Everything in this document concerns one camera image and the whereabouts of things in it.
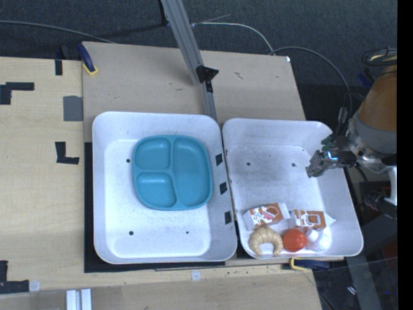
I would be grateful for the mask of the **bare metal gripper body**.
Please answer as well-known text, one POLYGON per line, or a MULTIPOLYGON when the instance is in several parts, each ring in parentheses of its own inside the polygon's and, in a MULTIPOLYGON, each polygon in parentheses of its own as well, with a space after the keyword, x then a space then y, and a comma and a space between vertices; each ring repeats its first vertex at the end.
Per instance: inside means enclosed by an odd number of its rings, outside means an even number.
POLYGON ((322 144, 322 157, 334 167, 359 165, 371 171, 387 171, 397 165, 397 147, 371 146, 363 142, 326 142, 322 144))

